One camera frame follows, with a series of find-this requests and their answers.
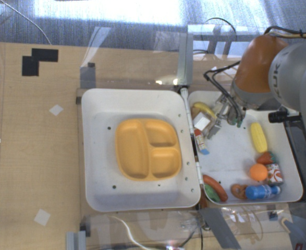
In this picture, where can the yellow corn cob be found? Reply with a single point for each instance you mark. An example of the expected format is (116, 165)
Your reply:
(258, 137)

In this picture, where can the green vegetable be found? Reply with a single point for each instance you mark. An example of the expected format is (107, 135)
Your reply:
(211, 193)

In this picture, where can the orange divided plate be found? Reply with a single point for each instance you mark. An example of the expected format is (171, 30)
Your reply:
(132, 150)

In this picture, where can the white plastic tray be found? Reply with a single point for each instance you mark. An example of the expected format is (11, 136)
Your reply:
(228, 155)
(100, 150)

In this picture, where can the brown pretzel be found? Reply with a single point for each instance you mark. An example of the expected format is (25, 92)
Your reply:
(237, 191)

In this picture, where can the white cube in clear wrap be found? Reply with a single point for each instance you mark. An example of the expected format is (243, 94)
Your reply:
(201, 122)

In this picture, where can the yellow banana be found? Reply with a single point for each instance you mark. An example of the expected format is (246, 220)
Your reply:
(206, 109)

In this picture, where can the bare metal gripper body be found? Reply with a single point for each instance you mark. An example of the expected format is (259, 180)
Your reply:
(224, 105)

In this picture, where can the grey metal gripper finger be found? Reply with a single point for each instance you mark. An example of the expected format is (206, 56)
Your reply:
(232, 118)
(214, 129)

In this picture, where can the orange carrot with green top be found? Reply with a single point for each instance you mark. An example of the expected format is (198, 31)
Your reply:
(264, 159)

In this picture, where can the black cylinder on white bracket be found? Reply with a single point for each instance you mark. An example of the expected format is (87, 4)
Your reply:
(278, 116)

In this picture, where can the red sausage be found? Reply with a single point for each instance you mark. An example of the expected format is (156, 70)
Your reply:
(216, 187)

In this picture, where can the orange ball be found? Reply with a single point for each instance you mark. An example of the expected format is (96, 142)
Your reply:
(258, 172)

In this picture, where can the thin black and white rod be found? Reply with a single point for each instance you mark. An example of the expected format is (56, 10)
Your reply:
(190, 124)

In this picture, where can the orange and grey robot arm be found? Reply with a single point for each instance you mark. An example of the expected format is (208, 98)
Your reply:
(285, 69)

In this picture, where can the red and white can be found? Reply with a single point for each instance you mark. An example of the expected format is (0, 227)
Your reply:
(274, 174)

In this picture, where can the blue bottle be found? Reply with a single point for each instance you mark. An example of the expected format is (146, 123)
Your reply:
(258, 192)

